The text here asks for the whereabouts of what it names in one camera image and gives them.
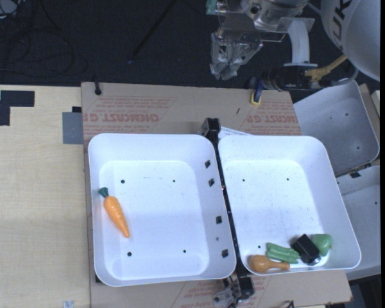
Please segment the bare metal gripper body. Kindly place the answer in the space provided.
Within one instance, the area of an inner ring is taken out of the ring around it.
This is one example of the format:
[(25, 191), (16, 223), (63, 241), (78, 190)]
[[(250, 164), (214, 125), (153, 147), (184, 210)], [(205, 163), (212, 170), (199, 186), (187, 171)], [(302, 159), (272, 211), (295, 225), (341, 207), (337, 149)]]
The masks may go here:
[(310, 0), (211, 0), (211, 14), (219, 17), (217, 36), (227, 41), (261, 44), (280, 42), (300, 29), (307, 34), (314, 20), (302, 18)]

